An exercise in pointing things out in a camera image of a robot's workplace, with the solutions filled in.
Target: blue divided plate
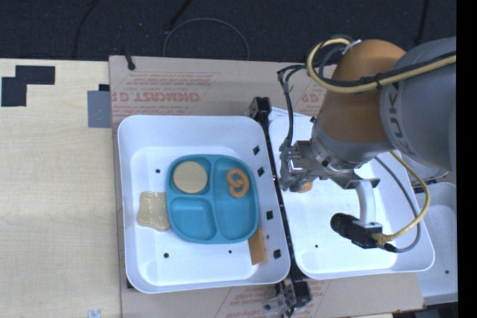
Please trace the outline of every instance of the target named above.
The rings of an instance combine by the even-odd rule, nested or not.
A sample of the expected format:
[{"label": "blue divided plate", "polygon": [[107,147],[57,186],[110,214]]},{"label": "blue divided plate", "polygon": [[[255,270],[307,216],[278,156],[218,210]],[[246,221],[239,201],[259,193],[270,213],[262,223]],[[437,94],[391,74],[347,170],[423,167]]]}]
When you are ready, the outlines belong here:
[{"label": "blue divided plate", "polygon": [[[201,165],[208,175],[206,186],[196,194],[187,194],[174,184],[174,170],[188,161]],[[227,173],[233,168],[248,176],[250,188],[243,197],[234,197],[229,192]],[[259,225],[259,201],[253,174],[237,158],[206,154],[182,156],[168,170],[166,192],[169,222],[184,240],[205,244],[237,243],[247,240]]]}]

